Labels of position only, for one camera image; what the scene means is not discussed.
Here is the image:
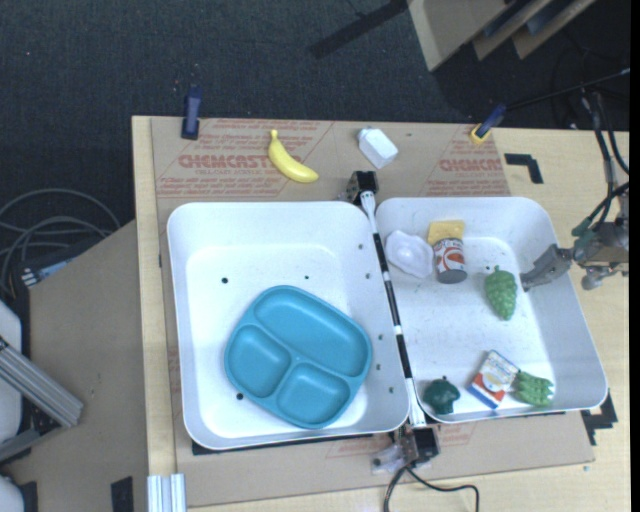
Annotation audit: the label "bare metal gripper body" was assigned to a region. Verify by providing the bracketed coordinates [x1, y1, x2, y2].
[569, 219, 631, 265]

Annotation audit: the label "green grapes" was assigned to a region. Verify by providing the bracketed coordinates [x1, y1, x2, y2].
[482, 264, 519, 322]

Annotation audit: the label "red and white can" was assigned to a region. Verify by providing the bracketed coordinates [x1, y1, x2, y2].
[431, 236, 469, 285]

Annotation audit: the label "yellow cheese wedge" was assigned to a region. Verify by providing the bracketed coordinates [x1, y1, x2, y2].
[426, 219, 466, 247]

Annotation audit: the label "white plastic tray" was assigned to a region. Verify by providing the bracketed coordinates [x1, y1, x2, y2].
[166, 200, 412, 450]
[373, 196, 610, 425]

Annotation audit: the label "green pea pods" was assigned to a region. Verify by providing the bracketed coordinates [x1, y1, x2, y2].
[511, 370, 556, 408]

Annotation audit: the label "white red blue carton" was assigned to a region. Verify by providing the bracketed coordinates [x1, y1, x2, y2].
[467, 349, 521, 410]

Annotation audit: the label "thin black and white rod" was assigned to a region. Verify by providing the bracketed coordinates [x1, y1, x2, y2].
[360, 191, 427, 427]

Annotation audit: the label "dark green broccoli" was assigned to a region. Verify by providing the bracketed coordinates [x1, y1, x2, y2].
[422, 377, 462, 415]

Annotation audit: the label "white plastic bottle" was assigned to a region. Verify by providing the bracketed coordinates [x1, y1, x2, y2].
[356, 126, 400, 170]

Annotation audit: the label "blue divided plate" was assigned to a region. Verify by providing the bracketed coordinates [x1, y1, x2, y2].
[223, 284, 374, 431]

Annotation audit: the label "yellow banana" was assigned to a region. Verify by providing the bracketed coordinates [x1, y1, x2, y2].
[267, 129, 320, 184]

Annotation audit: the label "brown cardboard board red print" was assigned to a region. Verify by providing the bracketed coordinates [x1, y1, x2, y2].
[149, 116, 597, 509]

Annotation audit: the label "black block with thin wires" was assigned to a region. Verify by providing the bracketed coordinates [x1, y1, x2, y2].
[343, 170, 380, 202]
[398, 424, 442, 465]

